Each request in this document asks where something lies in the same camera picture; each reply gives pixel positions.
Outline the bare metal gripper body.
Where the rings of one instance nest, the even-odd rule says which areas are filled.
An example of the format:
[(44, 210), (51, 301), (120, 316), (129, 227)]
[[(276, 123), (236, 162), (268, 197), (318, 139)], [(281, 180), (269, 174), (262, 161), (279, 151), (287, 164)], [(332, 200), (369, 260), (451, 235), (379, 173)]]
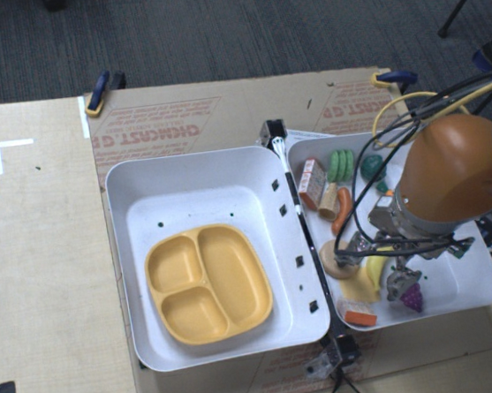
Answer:
[(398, 251), (418, 254), (423, 259), (438, 258), (453, 243), (449, 223), (416, 216), (399, 193), (381, 197), (367, 218)]

